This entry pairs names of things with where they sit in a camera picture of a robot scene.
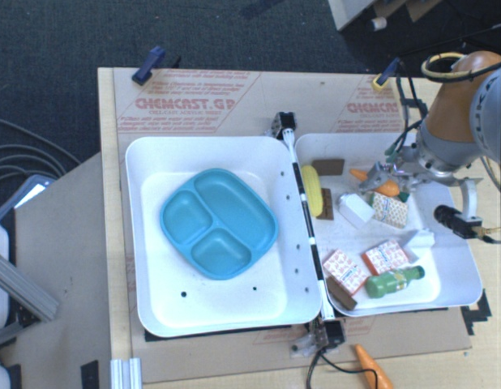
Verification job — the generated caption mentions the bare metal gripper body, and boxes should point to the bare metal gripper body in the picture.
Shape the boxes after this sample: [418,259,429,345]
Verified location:
[387,151,459,192]

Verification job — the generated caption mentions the orange carrot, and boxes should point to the orange carrot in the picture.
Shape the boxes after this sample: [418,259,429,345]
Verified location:
[353,343,394,389]
[349,169,410,203]

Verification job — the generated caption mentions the white carton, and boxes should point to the white carton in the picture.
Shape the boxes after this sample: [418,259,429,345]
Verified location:
[337,192,376,229]

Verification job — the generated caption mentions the cream patterned carton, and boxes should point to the cream patterned carton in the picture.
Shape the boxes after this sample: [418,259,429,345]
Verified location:
[369,191,410,230]

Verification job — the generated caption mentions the brown chocolate biscuit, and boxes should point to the brown chocolate biscuit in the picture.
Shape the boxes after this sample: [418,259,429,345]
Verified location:
[311,158,346,177]
[316,187,335,221]

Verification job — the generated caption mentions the yellow corn cob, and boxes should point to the yellow corn cob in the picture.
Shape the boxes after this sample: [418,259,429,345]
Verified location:
[300,165,325,219]

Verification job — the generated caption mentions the small white box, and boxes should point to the small white box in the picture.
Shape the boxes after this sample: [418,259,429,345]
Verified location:
[399,229,436,259]

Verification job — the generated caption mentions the thin black and white rod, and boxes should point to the thin black and white rod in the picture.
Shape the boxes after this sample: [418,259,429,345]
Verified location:
[283,129,336,320]

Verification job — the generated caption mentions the orange patterned carton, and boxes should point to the orange patterned carton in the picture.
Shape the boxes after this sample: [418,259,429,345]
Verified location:
[361,239,411,276]
[322,249,371,297]

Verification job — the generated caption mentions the white plastic tray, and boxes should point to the white plastic tray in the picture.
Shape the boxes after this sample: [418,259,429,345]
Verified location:
[124,135,323,338]
[293,132,484,318]

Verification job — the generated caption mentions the green bottle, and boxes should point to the green bottle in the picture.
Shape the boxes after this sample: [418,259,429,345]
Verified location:
[364,265,426,300]

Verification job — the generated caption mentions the brown cardboard board red print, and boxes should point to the brown cardboard board red print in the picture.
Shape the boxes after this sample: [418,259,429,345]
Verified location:
[112,67,473,384]

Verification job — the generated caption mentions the blue divided plate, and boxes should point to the blue divided plate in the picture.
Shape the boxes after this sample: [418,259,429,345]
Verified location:
[159,167,280,281]

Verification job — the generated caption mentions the black cylinder on white bracket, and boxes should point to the black cylinder on white bracket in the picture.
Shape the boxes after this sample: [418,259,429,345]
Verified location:
[433,176,485,239]

